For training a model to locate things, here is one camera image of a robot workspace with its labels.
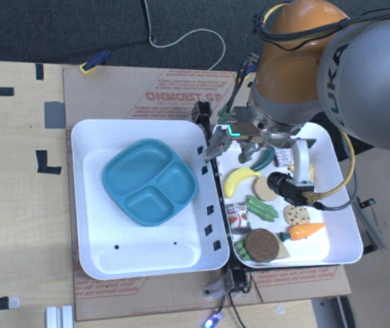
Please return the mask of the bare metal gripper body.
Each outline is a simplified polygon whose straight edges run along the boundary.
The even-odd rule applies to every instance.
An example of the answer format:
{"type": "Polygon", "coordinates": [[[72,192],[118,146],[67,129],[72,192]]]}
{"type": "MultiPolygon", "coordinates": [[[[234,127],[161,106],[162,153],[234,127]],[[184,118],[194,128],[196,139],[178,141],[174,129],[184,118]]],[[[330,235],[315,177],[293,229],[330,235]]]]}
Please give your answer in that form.
{"type": "Polygon", "coordinates": [[[230,139],[251,144],[268,144],[277,148],[289,148],[303,124],[284,124],[253,107],[234,107],[228,117],[227,136],[230,139]]]}

